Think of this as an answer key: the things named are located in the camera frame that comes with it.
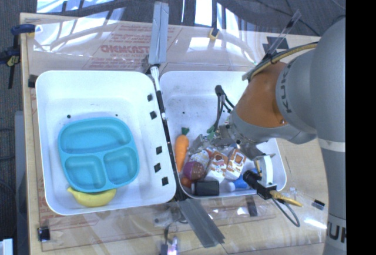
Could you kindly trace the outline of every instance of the clear plastic sheet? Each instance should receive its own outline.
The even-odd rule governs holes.
[[[170,70],[247,71],[261,61],[278,30],[259,5],[230,0],[164,0],[169,4],[167,59]],[[121,70],[145,73],[152,35],[153,3],[125,0],[38,0],[37,14],[25,21],[36,25],[26,35],[29,75],[48,70]],[[212,28],[219,35],[209,37]],[[289,35],[280,46],[291,48],[316,37]],[[238,196],[200,200],[200,205],[223,233],[224,242],[205,248],[187,223],[176,201],[155,206],[60,216],[44,199],[35,90],[31,89],[39,221],[50,240],[42,250],[92,246],[90,253],[159,254],[163,244],[177,239],[180,252],[235,254],[324,241],[327,211],[312,205],[290,182],[284,191],[303,207],[293,207],[300,227],[294,226],[271,200]],[[145,238],[145,246],[133,242]],[[115,243],[107,246],[101,243]]]

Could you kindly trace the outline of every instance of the white plastic tub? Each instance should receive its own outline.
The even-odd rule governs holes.
[[[73,215],[165,203],[173,198],[176,182],[148,76],[127,71],[47,71],[36,81],[36,100],[45,196],[53,211]],[[95,117],[118,118],[129,126],[140,170],[133,182],[117,188],[107,205],[84,207],[67,192],[58,134],[69,122]]]
[[[169,71],[161,76],[160,88],[173,148],[176,138],[181,134],[182,127],[189,128],[187,137],[190,142],[193,142],[199,134],[207,135],[207,129],[216,120],[217,95],[214,91],[216,85],[222,86],[228,99],[235,105],[248,84],[247,81],[242,81],[243,74],[244,72],[234,71]],[[228,115],[227,111],[222,113],[219,125],[224,124]],[[270,139],[257,147],[267,155],[275,154],[271,158],[273,183],[277,185],[277,190],[283,189],[287,178],[276,140]],[[247,159],[243,170],[254,168],[254,163]],[[229,192],[228,182],[227,179],[224,179],[220,183],[219,197],[256,194],[254,189],[239,189]],[[190,189],[181,183],[180,185],[189,197],[207,198],[206,196],[195,196]]]

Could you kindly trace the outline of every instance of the blue divided plate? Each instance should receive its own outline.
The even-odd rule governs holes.
[[[81,192],[101,192],[129,184],[140,164],[127,124],[117,118],[88,118],[65,125],[58,148],[69,184]]]

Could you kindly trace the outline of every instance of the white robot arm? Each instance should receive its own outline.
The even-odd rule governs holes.
[[[251,160],[273,137],[301,144],[318,139],[328,182],[325,255],[347,254],[345,187],[345,19],[317,46],[290,63],[269,65],[249,79],[227,127]]]

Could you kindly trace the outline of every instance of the yellow banana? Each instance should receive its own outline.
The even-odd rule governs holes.
[[[94,192],[94,193],[86,193],[86,192],[79,192],[70,186],[68,187],[67,191],[73,194],[76,201],[84,205],[85,207],[100,207],[104,206],[109,203],[113,197],[115,197],[116,189],[109,189],[103,192]]]

